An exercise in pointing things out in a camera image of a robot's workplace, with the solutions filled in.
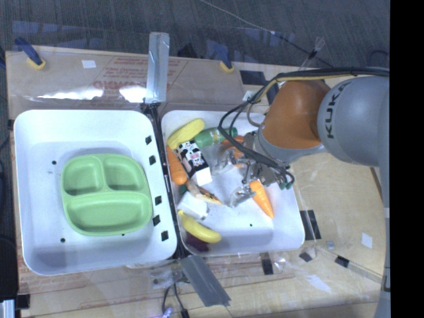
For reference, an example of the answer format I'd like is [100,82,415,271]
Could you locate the cow print carton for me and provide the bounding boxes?
[174,139,213,187]

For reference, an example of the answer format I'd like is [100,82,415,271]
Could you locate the orange toy food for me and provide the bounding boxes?
[221,135,246,169]

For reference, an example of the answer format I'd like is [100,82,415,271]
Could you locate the thin black and white rod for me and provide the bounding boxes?
[145,103,187,258]

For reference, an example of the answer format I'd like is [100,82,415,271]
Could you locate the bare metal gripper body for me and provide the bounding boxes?
[244,132,288,187]

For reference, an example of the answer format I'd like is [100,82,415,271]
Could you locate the green divided plate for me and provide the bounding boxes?
[60,153,154,237]

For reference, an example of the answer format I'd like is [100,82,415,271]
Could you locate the yellow banana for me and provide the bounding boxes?
[177,209,223,244]

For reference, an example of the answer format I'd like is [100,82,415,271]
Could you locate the white carton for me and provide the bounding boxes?
[176,191,209,220]

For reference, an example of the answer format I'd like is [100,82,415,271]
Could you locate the orange carrot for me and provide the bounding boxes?
[248,179,276,220]
[165,145,189,186]

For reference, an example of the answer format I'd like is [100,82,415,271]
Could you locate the white plastic tray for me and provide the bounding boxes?
[13,109,179,276]
[160,109,306,258]

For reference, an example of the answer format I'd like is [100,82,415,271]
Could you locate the pizza slice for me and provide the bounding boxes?
[184,180,223,206]

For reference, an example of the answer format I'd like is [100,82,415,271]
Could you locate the yellow corn cob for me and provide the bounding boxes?
[166,118,206,150]

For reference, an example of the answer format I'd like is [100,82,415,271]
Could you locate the brown cardboard board red print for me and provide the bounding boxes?
[5,44,299,311]

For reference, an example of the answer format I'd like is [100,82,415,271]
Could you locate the green bottle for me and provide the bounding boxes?
[194,127,239,148]

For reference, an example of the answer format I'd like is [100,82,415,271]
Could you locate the purple grapes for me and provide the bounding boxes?
[184,231,211,253]

